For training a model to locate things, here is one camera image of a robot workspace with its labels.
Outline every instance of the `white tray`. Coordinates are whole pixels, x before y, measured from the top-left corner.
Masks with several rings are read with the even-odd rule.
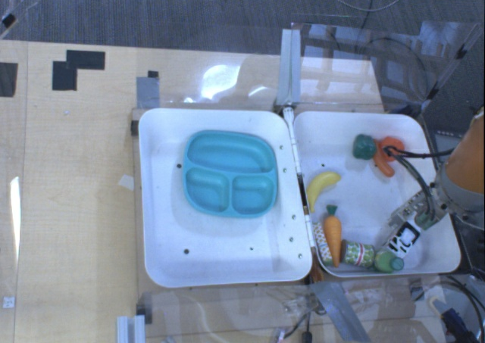
[[[296,118],[295,134],[305,185],[325,170],[336,171],[342,176],[334,187],[322,192],[312,219],[321,220],[326,205],[336,204],[343,239],[380,245],[389,231],[386,222],[390,214],[420,187],[397,161],[391,163],[396,174],[387,178],[373,161],[354,158],[352,143],[359,133],[376,139],[395,136],[409,151],[426,153],[429,148],[420,125],[403,115],[309,111]],[[431,159],[412,159],[410,162],[426,182],[434,180],[436,171]],[[421,234],[406,256],[405,268],[399,275],[451,272],[458,267],[460,259],[456,235],[447,216]],[[387,276],[345,264],[325,269],[338,277]]]
[[[278,192],[259,218],[216,217],[183,194],[185,145],[201,130],[263,138],[277,160]],[[153,109],[139,122],[145,268],[165,287],[294,281],[311,249],[284,120],[264,111]]]

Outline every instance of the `blue plate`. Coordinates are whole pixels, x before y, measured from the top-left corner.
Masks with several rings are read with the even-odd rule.
[[[243,133],[206,130],[192,136],[183,159],[183,189],[199,211],[260,217],[276,201],[276,158],[266,141]]]

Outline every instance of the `yellow banana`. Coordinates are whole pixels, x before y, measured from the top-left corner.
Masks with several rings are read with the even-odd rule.
[[[322,172],[312,179],[308,188],[306,189],[306,196],[308,199],[308,205],[310,206],[310,212],[315,211],[315,202],[317,201],[320,193],[328,186],[331,186],[338,182],[340,175],[336,172]]]

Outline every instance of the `green bottle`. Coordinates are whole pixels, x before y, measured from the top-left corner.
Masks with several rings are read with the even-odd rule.
[[[382,273],[392,273],[402,270],[404,260],[397,257],[391,250],[383,248],[376,253],[374,267]]]

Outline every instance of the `toy carrot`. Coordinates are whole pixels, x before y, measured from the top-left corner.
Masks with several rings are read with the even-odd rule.
[[[384,139],[381,140],[381,142],[379,143],[379,146],[384,149],[385,147],[387,146],[392,146],[396,149],[399,149],[400,151],[404,151],[404,144],[402,143],[402,141],[400,139],[396,139],[395,137],[385,137]],[[398,152],[390,149],[392,153],[395,153],[395,154],[399,154]],[[384,158],[386,159],[386,161],[394,161],[395,158],[393,156],[389,156],[384,150],[383,150],[383,153],[384,153]]]
[[[384,151],[379,145],[379,142],[377,140],[374,140],[374,142],[377,146],[376,153],[373,157],[374,163],[377,165],[377,168],[379,168],[380,172],[384,174],[384,176],[393,177],[394,169],[387,163],[386,158],[384,157]]]
[[[340,248],[342,247],[342,224],[340,219],[335,216],[336,206],[328,205],[328,217],[324,220],[324,234],[327,239],[330,254],[332,254],[333,265],[339,267]]]

